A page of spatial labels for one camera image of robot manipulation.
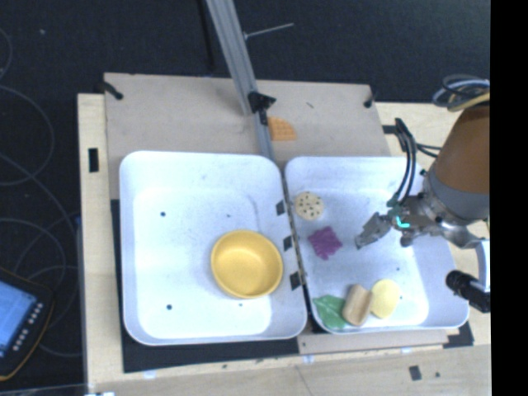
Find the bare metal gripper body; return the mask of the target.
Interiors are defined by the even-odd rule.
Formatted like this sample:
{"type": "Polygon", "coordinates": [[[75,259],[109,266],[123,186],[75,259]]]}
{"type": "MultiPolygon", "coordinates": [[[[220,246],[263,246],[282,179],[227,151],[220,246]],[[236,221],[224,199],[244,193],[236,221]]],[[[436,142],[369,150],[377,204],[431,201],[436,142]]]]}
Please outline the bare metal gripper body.
{"type": "Polygon", "coordinates": [[[430,194],[409,196],[390,208],[388,216],[392,219],[392,226],[400,233],[416,230],[415,240],[430,235],[442,237],[458,248],[475,247],[475,235],[468,229],[474,221],[455,215],[430,194]]]}

